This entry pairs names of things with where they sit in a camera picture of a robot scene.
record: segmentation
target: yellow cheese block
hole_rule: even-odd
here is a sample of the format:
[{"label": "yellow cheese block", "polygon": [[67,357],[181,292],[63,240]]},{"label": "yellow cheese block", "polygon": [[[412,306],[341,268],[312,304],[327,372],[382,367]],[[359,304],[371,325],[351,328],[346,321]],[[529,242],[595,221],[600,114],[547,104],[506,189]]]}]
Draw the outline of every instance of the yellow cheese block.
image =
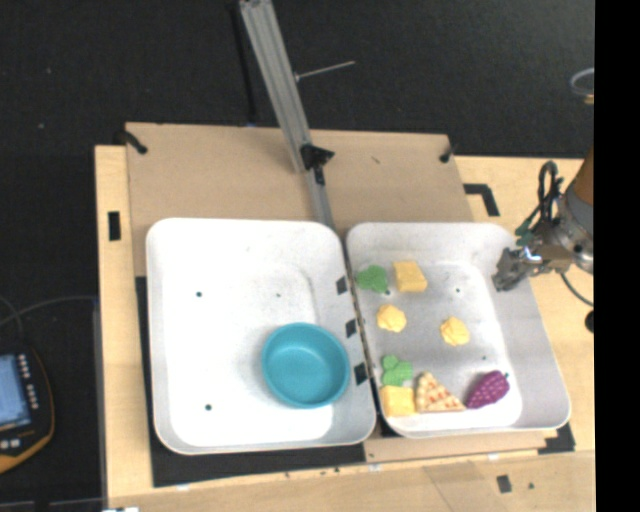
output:
[{"label": "yellow cheese block", "polygon": [[411,416],[416,414],[414,396],[412,388],[383,386],[380,389],[380,402],[385,416]]},{"label": "yellow cheese block", "polygon": [[444,341],[454,347],[469,343],[469,340],[471,339],[471,334],[469,334],[467,326],[464,325],[462,320],[455,316],[448,318],[442,323],[440,326],[440,334],[442,334]]},{"label": "yellow cheese block", "polygon": [[376,314],[378,327],[387,331],[400,332],[407,326],[407,317],[392,304],[384,304]]},{"label": "yellow cheese block", "polygon": [[427,279],[415,261],[396,261],[396,286],[400,292],[423,292],[427,289]]}]

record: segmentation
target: metal pole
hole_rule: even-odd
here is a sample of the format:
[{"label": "metal pole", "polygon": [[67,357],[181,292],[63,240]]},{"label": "metal pole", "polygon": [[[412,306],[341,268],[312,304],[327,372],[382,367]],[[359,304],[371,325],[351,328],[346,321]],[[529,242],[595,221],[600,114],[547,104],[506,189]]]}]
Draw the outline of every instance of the metal pole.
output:
[{"label": "metal pole", "polygon": [[317,165],[314,172],[309,172],[302,157],[302,148],[312,146],[311,134],[273,4],[271,0],[240,0],[240,10],[293,166],[306,176],[316,219],[333,229],[324,182],[317,179]]}]

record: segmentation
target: black clip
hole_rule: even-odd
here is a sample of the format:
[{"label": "black clip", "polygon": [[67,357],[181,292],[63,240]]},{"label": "black clip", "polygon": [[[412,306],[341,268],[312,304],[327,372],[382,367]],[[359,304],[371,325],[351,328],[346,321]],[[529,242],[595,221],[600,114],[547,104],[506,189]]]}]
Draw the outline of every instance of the black clip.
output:
[{"label": "black clip", "polygon": [[313,169],[313,174],[316,178],[318,185],[324,185],[324,173],[322,172],[322,166],[333,158],[335,153],[327,149],[318,148],[311,144],[305,144],[300,148],[300,155],[302,155],[302,161],[304,168],[307,171]]},{"label": "black clip", "polygon": [[119,130],[116,133],[114,133],[113,143],[118,145],[124,145],[124,146],[126,146],[127,144],[131,144],[135,148],[135,150],[141,155],[144,155],[147,151],[149,151],[147,146],[144,146],[137,139],[135,135],[133,135],[131,132],[128,132],[126,130]]},{"label": "black clip", "polygon": [[443,153],[442,155],[440,155],[440,161],[441,161],[443,164],[448,163],[448,162],[449,162],[449,160],[451,160],[451,157],[453,156],[453,154],[454,154],[454,152],[455,152],[456,148],[457,148],[457,146],[456,146],[456,145],[454,145],[454,146],[450,146],[450,147],[449,147],[449,149],[448,149],[445,153]]}]

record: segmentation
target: yellow cookie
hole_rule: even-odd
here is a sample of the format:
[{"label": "yellow cookie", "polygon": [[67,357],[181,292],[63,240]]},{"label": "yellow cookie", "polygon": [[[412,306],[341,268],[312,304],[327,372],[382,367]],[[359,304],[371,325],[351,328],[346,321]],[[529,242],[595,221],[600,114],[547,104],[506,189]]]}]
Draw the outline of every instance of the yellow cookie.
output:
[{"label": "yellow cookie", "polygon": [[440,334],[442,334],[444,341],[454,347],[469,343],[469,340],[471,339],[471,335],[469,334],[467,327],[464,325],[462,320],[455,316],[450,317],[440,326]]},{"label": "yellow cookie", "polygon": [[387,331],[400,332],[407,325],[405,314],[392,304],[384,304],[376,314],[378,327]]},{"label": "yellow cookie", "polygon": [[415,261],[396,261],[396,285],[400,292],[423,292],[427,289],[427,279]]}]

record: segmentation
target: cardboard sheet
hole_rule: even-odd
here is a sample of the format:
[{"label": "cardboard sheet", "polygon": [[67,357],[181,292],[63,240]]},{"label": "cardboard sheet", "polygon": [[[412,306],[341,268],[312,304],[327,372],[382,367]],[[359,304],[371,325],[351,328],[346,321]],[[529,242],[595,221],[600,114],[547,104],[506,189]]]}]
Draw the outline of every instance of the cardboard sheet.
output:
[{"label": "cardboard sheet", "polygon": [[[128,123],[147,148],[127,148],[136,276],[144,239],[167,217],[314,220],[304,176],[275,128]],[[366,221],[470,221],[446,135],[312,131],[335,152],[325,166],[338,234]]]}]

